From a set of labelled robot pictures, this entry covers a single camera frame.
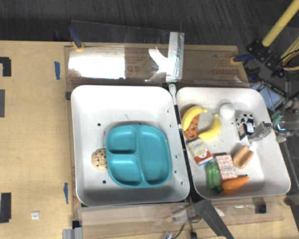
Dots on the blue divided plate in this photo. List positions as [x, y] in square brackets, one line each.
[152, 155]

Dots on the green toy vegetable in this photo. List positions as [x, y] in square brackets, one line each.
[212, 175]

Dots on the orange carrot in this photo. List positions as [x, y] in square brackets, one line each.
[235, 183]

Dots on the tan hot dog bun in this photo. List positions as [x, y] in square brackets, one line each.
[243, 157]

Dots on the thin black and white rod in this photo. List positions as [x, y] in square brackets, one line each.
[180, 131]

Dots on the orange toy with face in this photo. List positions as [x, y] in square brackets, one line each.
[192, 129]

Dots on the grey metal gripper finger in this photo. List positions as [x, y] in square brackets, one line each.
[256, 137]
[265, 127]

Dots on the black and white cow carton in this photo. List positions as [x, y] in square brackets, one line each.
[244, 123]

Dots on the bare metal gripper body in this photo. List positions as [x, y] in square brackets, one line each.
[289, 129]

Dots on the white ball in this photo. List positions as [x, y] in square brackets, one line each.
[227, 110]

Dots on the orange and white soup carton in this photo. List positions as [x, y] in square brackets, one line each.
[199, 152]

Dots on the pink and white carton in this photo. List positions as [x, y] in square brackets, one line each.
[226, 167]

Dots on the beige chocolate chip biscuit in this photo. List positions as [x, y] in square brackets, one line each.
[99, 158]

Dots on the yellow banana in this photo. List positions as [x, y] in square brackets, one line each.
[190, 114]
[213, 131]

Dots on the white plastic tray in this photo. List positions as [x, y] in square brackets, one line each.
[266, 173]
[89, 123]

